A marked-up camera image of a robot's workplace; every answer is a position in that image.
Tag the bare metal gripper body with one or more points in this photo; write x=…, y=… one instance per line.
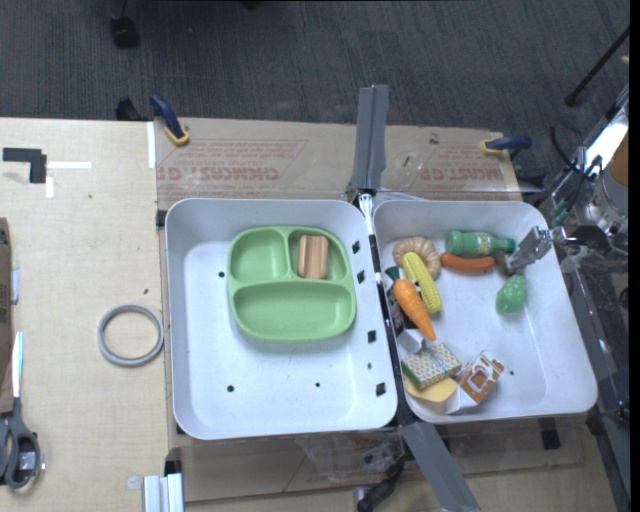
x=595, y=235

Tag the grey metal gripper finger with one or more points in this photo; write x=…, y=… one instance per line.
x=536, y=239
x=525, y=259

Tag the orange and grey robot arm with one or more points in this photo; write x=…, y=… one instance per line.
x=621, y=160

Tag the green toy grapes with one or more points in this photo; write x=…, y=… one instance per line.
x=511, y=295

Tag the green plastic bottle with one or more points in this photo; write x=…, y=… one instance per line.
x=475, y=243

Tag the orange toy sausage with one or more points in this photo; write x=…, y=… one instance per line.
x=466, y=263

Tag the white plastic tray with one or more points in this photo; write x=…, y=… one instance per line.
x=280, y=390
x=540, y=360

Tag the yellow toy corn cob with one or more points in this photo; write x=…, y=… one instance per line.
x=424, y=280

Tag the beige toy croissant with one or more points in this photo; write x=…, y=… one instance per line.
x=417, y=246

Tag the orange toy carrot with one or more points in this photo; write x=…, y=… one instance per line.
x=412, y=302

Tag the orange and white carton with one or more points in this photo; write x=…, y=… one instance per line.
x=480, y=382

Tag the yellow toy cheese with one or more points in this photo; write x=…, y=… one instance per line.
x=434, y=392

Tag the tan toy bread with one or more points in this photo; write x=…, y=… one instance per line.
x=313, y=256

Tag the green divided plate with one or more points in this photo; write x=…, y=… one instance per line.
x=292, y=305

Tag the brown cardboard board, red print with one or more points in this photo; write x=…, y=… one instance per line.
x=260, y=165

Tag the white tape roll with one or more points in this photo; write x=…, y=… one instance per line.
x=102, y=345

